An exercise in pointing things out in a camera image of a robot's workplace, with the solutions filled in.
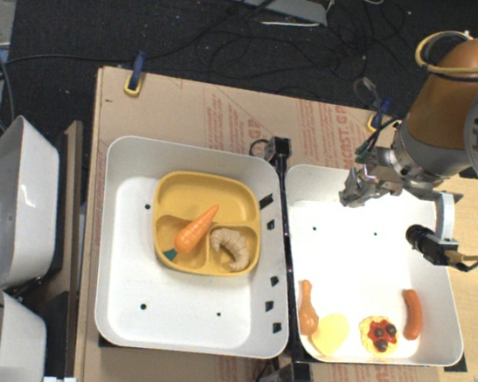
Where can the yellow tart with red sauce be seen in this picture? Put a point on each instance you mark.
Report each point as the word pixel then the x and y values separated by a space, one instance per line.
pixel 369 343

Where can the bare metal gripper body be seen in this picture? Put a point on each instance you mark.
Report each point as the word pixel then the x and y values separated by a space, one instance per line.
pixel 394 170

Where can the pale yellow potato slice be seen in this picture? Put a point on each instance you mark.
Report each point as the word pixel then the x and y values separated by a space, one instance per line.
pixel 331 333

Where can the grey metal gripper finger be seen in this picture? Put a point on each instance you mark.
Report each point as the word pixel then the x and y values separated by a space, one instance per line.
pixel 363 196
pixel 350 184

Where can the orange chicken drumstick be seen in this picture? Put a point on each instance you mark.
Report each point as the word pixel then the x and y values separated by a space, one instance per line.
pixel 308 317

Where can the white plastic tray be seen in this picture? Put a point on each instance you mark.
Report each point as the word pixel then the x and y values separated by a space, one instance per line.
pixel 187 311
pixel 356 264

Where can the orange sausage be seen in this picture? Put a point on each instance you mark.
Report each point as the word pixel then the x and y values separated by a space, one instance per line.
pixel 412 316

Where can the brown cardboard board red print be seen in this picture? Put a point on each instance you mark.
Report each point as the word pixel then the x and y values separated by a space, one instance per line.
pixel 214 116

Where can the thin black rod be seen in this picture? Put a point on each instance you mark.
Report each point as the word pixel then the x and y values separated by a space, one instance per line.
pixel 288 245

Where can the black cylinder on white bracket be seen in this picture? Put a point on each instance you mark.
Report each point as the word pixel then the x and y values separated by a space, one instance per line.
pixel 432 246

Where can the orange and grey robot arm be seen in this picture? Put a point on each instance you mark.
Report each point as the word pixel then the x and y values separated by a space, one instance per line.
pixel 449 105

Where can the orange carrot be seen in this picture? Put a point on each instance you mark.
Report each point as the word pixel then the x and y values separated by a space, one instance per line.
pixel 193 232

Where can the beige croissant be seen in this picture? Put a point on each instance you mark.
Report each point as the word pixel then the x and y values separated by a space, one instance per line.
pixel 235 247

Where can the yellow divided plate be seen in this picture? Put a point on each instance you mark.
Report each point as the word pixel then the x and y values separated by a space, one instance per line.
pixel 194 193

